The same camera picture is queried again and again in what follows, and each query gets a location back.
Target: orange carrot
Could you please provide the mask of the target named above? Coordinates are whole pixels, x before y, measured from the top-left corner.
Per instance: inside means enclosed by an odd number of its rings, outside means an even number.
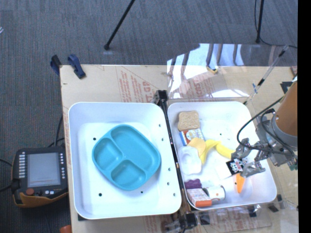
[[[238,174],[236,175],[236,179],[237,179],[238,193],[241,193],[241,192],[242,192],[242,189],[243,189],[243,185],[244,185],[245,178],[243,178],[243,177],[241,176],[241,174],[238,173]]]

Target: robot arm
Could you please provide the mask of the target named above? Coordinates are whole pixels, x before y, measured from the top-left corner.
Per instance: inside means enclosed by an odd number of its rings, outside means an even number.
[[[268,113],[273,114],[272,119],[264,120]],[[298,156],[295,154],[298,150],[297,132],[297,81],[295,81],[281,99],[280,107],[276,112],[274,109],[263,111],[256,129],[256,134],[259,137],[256,144],[251,146],[248,138],[240,141],[238,133],[239,146],[231,154],[231,159],[241,159],[252,150],[258,150],[254,161],[244,166],[241,172],[241,176],[244,178],[264,172],[265,169],[261,167],[260,161],[267,158],[272,161],[274,166],[287,163],[291,170],[297,170]]]

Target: white cylinder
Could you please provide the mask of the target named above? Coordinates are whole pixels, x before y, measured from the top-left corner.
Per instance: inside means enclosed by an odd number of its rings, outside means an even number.
[[[213,202],[225,199],[225,189],[222,185],[205,187],[203,190]]]

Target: small box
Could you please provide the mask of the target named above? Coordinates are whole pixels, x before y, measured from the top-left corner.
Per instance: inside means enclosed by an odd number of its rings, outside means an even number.
[[[206,207],[212,205],[212,200],[202,188],[187,189],[187,196],[195,207]]]
[[[180,138],[184,146],[188,145],[188,143],[195,137],[201,138],[204,140],[204,137],[203,137],[203,134],[200,128],[194,129],[194,130],[184,130],[184,131],[181,131],[179,134],[180,134]]]

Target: metal stand leg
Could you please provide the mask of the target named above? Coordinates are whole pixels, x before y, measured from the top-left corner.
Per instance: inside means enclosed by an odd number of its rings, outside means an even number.
[[[110,43],[111,43],[113,37],[115,37],[115,34],[117,33],[119,27],[121,26],[123,20],[125,19],[127,13],[130,11],[130,9],[131,9],[131,7],[132,7],[132,5],[133,5],[134,2],[135,2],[135,0],[131,0],[130,4],[127,6],[127,8],[126,8],[126,10],[125,10],[125,12],[124,12],[124,14],[123,14],[121,20],[120,20],[119,23],[117,24],[117,26],[116,26],[114,32],[112,33],[110,39],[109,39],[108,42],[104,45],[104,49],[106,49],[106,50],[109,49],[109,45],[110,45]]]
[[[259,43],[259,42],[260,42],[260,30],[261,30],[261,20],[262,20],[263,3],[264,3],[264,0],[261,0],[261,2],[260,2],[260,13],[259,13],[259,22],[258,22],[258,30],[257,30],[257,39],[256,39],[256,43]]]

